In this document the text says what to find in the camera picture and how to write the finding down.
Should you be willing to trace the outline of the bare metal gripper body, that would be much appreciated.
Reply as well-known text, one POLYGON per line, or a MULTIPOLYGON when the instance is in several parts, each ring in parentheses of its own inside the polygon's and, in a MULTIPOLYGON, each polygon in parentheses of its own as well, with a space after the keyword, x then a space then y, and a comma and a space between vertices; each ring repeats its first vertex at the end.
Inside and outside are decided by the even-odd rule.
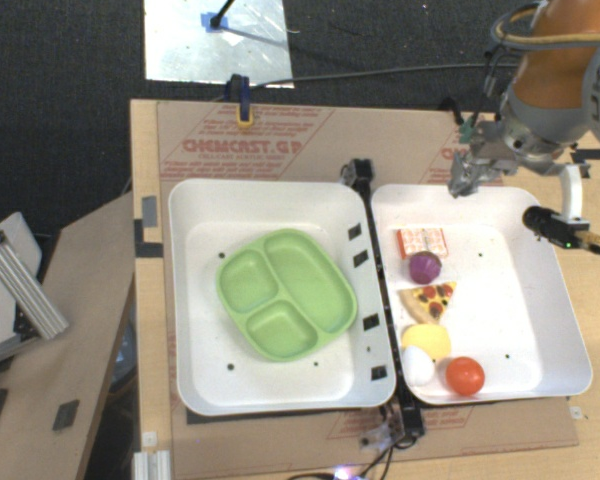
POLYGON ((485 177, 513 175, 520 167, 554 176, 565 168, 557 159, 566 146, 542 138, 517 119, 465 123, 460 143, 467 147, 461 154, 466 166, 486 165, 485 177))

